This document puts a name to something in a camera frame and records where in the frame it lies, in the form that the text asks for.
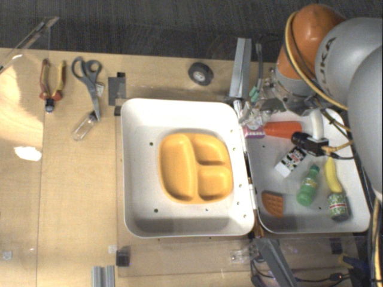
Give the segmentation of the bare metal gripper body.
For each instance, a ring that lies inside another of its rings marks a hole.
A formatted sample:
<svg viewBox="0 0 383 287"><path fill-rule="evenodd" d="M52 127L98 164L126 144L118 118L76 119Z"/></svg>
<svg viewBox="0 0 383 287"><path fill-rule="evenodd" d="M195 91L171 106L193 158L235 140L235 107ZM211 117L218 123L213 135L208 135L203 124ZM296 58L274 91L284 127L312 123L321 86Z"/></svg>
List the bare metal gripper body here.
<svg viewBox="0 0 383 287"><path fill-rule="evenodd" d="M303 87L299 80L265 79L261 96L261 111L303 114Z"/></svg>

